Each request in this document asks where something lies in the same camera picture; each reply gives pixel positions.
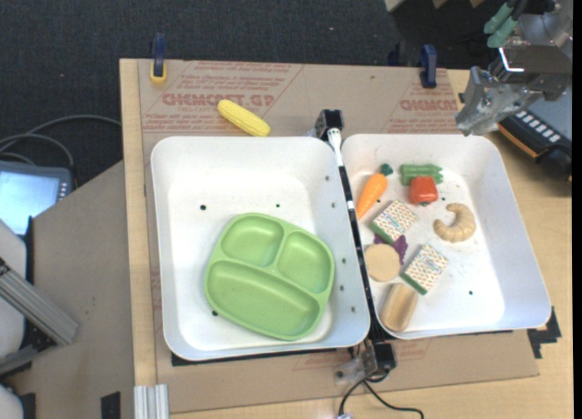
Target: blue clamp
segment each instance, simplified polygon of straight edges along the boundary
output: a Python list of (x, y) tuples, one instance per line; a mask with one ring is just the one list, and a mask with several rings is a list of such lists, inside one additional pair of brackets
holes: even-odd
[(420, 82), (425, 88), (437, 87), (437, 50), (433, 45), (423, 45), (420, 50)]
[(152, 56), (154, 58), (150, 65), (149, 77), (152, 83), (161, 84), (167, 78), (166, 63), (164, 54), (166, 52), (166, 38), (163, 33), (156, 33), (152, 43)]

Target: electronic device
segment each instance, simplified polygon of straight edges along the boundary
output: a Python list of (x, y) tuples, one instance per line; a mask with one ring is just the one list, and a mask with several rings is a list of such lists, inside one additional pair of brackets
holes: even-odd
[(527, 0), (508, 0), (484, 27), (497, 58), (471, 68), (465, 135), (500, 130), (547, 174), (572, 181), (574, 0), (548, 0), (542, 15), (522, 14)]
[(0, 219), (15, 234), (24, 236), (31, 217), (73, 189), (74, 177), (69, 169), (0, 161)]
[(499, 131), (547, 176), (572, 183), (572, 91), (554, 103), (539, 100), (498, 123)]

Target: wooden table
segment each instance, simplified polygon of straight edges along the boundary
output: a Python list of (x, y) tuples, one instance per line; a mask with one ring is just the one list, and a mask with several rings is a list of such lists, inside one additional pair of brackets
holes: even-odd
[[(147, 246), (144, 162), (139, 112), (136, 61), (120, 65), (124, 127), (125, 186), (134, 336), (135, 384), (152, 386), (156, 380), (156, 354)], [(456, 93), (462, 92), (468, 72), (449, 71)], [(573, 331), (572, 331), (572, 194), (571, 185), (546, 178), (537, 165), (519, 152), (502, 135), (488, 135), (501, 152), (513, 186), (562, 337), (542, 348), (538, 361), (540, 376), (502, 382), (459, 384), (383, 394), (391, 404), (420, 408), (431, 419), (548, 418), (573, 414)], [(218, 388), (209, 385), (209, 389)], [(193, 392), (204, 395), (204, 391)], [(186, 418), (296, 418), (336, 417), (341, 398), (322, 398), (291, 403), (173, 414)], [(346, 410), (355, 417), (415, 417), (411, 413), (388, 411), (370, 394), (350, 397)]]

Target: yellow corn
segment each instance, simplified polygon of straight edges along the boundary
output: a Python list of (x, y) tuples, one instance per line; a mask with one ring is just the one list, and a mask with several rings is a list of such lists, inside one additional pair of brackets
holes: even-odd
[(226, 120), (252, 136), (267, 136), (271, 133), (271, 127), (265, 120), (228, 99), (219, 101), (216, 109)]

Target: gray carpet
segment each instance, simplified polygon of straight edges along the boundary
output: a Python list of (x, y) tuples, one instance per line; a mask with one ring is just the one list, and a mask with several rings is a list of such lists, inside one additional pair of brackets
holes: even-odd
[[(119, 119), (118, 61), (150, 56), (155, 32), (166, 57), (253, 62), (417, 65), (423, 44), (439, 66), (487, 65), (480, 29), (504, 0), (477, 8), (451, 0), (0, 0), (0, 139), (66, 115)], [(121, 158), (121, 134), (82, 121), (42, 132), (66, 145), (79, 184)], [(65, 165), (39, 140), (11, 147), (40, 165)]]

